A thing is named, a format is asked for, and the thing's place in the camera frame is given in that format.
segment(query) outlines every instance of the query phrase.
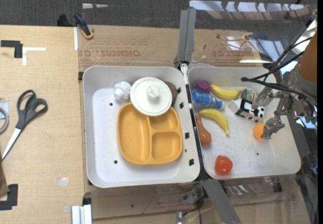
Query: white tray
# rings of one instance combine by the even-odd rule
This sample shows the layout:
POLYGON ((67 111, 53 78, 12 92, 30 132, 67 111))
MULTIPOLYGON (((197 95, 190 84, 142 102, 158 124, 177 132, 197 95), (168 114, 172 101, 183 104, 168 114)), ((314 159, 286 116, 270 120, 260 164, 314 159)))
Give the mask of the white tray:
POLYGON ((91 183, 101 188, 186 183, 200 172, 194 129, 182 73, 172 67, 94 66, 83 75, 86 163, 91 183), (121 155, 117 138, 117 115, 129 100, 115 100, 113 87, 121 81, 133 84, 143 77, 173 83, 181 92, 174 105, 182 128, 183 151, 165 164, 136 165, 121 155))
MULTIPOLYGON (((228 67, 195 67, 188 73, 190 89, 193 91, 196 83, 207 80, 223 88, 250 88, 260 92, 264 86, 251 82, 241 82, 241 77, 253 78, 266 73, 264 68, 228 68, 228 67)), ((269 75, 267 82, 276 82, 269 75)), ((203 163, 207 173, 218 180, 252 178, 260 176, 275 176, 294 174, 301 166, 300 156, 288 119, 282 116, 286 125, 269 140, 258 140, 253 137, 255 122, 235 115, 228 107, 230 101, 222 100, 226 106, 223 111, 229 120, 229 136, 211 119, 203 118, 204 127, 211 133, 210 147, 202 147, 203 163), (225 155, 233 162, 233 168, 228 175, 218 175, 214 170, 214 162, 218 155, 225 155)), ((274 116, 279 100, 274 99, 265 106, 264 120, 274 116)), ((193 103, 194 114, 203 107, 193 103)))

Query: scissors blade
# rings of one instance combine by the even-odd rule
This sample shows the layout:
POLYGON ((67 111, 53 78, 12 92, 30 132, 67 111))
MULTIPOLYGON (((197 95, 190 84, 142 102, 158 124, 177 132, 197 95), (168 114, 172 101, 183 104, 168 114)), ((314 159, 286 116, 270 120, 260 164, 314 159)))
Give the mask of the scissors blade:
POLYGON ((12 148, 12 145, 14 145, 14 143, 17 140, 20 132, 21 132, 21 129, 18 129, 18 128, 15 129, 14 133, 12 134, 12 136, 11 136, 9 142, 8 142, 8 145, 6 146, 6 149, 5 149, 4 153, 2 154, 2 159, 5 158, 5 156, 9 152, 9 150, 12 148))

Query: black scissors handle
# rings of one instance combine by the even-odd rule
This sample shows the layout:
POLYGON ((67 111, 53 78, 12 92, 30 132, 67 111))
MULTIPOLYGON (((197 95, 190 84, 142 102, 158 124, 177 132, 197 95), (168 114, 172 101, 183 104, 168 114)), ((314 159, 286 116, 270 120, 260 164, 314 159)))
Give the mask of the black scissors handle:
POLYGON ((17 101, 17 110, 18 110, 18 122, 16 124, 16 128, 23 130, 25 126, 36 116, 41 115, 48 110, 47 102, 42 98, 36 98, 36 93, 29 89, 23 92, 17 101), (26 101, 24 109, 20 109, 21 101, 24 97, 31 93, 31 96, 26 101), (43 107, 36 111, 36 108, 39 105, 43 105, 43 107))

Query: gray ring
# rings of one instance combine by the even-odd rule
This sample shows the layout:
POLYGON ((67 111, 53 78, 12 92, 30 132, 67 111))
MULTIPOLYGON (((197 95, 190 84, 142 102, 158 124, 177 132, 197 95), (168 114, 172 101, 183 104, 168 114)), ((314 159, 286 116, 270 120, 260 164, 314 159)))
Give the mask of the gray ring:
POLYGON ((8 127, 8 121, 9 121, 9 117, 8 114, 6 112, 6 110, 0 106, 0 112, 3 113, 5 115, 5 123, 4 125, 0 128, 0 134, 3 133, 5 131, 5 129, 8 127))

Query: wooden table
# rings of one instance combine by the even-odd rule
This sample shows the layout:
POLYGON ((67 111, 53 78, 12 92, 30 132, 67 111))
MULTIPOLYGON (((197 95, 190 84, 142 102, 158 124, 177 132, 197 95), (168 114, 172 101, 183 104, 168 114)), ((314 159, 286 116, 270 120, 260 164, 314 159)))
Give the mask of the wooden table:
MULTIPOLYGON (((84 195, 78 53, 74 28, 0 26, 1 40, 18 40, 28 51, 27 65, 14 58, 14 49, 0 47, 0 97, 10 102, 9 126, 0 135, 3 152, 18 120, 19 95, 33 89, 48 103, 48 112, 21 133, 2 162, 7 183, 18 184, 18 205, 0 211, 1 224, 70 223, 69 206, 82 205, 84 195)), ((235 206, 243 223, 310 223, 300 190, 293 200, 235 206)), ((221 220, 212 208, 204 218, 221 220)), ((198 212, 187 223, 195 222, 198 212)), ((175 213, 128 216, 93 223, 174 223, 175 213)))

